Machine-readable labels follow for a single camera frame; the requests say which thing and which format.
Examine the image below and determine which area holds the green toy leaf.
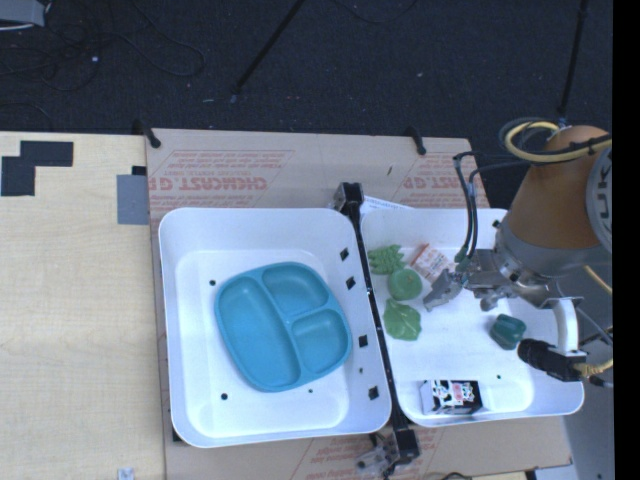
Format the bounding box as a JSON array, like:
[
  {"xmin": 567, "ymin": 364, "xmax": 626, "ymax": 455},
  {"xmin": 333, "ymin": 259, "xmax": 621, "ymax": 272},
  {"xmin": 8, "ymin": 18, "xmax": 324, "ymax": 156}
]
[{"xmin": 382, "ymin": 297, "xmax": 423, "ymax": 342}]

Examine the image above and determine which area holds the thin black rod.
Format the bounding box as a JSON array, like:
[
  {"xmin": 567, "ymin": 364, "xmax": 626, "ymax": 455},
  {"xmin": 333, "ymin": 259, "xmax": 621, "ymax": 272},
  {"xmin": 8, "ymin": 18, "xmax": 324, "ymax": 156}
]
[{"xmin": 345, "ymin": 201, "xmax": 409, "ymax": 435}]

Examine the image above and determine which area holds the black cylinder on white bracket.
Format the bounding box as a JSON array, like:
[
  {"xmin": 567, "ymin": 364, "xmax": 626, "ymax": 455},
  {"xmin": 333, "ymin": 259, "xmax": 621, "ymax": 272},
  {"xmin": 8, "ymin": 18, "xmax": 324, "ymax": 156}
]
[{"xmin": 516, "ymin": 295, "xmax": 589, "ymax": 384}]

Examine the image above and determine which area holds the green toy apple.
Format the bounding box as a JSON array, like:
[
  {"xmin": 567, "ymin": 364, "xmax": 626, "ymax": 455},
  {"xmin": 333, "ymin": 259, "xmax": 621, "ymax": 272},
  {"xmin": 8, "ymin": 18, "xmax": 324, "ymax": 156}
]
[{"xmin": 387, "ymin": 266, "xmax": 424, "ymax": 302}]

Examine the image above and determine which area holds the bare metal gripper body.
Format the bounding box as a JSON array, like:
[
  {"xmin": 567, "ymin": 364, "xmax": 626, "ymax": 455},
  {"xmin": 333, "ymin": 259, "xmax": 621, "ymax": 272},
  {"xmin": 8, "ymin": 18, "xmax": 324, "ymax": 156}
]
[{"xmin": 461, "ymin": 248, "xmax": 552, "ymax": 306}]

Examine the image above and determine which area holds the black block with wires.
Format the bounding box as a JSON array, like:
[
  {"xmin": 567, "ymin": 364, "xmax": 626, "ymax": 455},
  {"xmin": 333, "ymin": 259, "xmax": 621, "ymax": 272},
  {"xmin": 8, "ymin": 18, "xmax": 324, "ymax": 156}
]
[
  {"xmin": 391, "ymin": 426, "xmax": 422, "ymax": 470},
  {"xmin": 333, "ymin": 181, "xmax": 365, "ymax": 214}
]

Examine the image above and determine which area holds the blue divided plate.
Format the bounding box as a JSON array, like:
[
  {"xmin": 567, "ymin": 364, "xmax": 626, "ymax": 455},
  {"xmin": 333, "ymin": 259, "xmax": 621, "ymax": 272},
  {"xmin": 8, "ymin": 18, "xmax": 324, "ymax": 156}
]
[{"xmin": 213, "ymin": 261, "xmax": 354, "ymax": 394}]

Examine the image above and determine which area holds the orange and white packet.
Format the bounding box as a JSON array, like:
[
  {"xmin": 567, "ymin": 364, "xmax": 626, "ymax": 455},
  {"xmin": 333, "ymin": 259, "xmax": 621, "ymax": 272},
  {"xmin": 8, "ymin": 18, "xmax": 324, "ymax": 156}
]
[{"xmin": 409, "ymin": 243, "xmax": 457, "ymax": 282}]

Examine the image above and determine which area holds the white paper slip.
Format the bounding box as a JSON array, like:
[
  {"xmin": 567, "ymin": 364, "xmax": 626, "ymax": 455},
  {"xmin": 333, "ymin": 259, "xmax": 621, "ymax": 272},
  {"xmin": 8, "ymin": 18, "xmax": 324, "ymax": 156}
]
[{"xmin": 361, "ymin": 195, "xmax": 417, "ymax": 215}]

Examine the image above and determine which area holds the black and white carton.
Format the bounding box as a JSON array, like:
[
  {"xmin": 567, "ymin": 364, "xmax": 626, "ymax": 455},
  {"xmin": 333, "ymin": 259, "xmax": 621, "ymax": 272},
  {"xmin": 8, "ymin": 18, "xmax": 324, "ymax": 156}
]
[{"xmin": 418, "ymin": 378, "xmax": 484, "ymax": 416}]

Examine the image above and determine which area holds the white plastic tray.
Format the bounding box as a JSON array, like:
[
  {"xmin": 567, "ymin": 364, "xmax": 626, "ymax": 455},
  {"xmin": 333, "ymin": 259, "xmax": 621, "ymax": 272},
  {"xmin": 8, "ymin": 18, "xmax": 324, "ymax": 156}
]
[
  {"xmin": 360, "ymin": 207, "xmax": 586, "ymax": 429},
  {"xmin": 157, "ymin": 206, "xmax": 393, "ymax": 450}
]

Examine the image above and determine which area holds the green toy lettuce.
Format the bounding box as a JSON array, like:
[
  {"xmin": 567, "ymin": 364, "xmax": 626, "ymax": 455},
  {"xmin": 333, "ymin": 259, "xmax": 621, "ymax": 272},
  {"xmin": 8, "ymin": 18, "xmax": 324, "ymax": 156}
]
[{"xmin": 366, "ymin": 243, "xmax": 407, "ymax": 276}]

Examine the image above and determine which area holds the brown cardboard board red print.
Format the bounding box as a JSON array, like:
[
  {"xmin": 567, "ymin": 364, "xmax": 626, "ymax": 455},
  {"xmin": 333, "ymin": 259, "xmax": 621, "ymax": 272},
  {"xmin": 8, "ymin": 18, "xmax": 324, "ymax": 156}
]
[{"xmin": 144, "ymin": 127, "xmax": 574, "ymax": 480}]

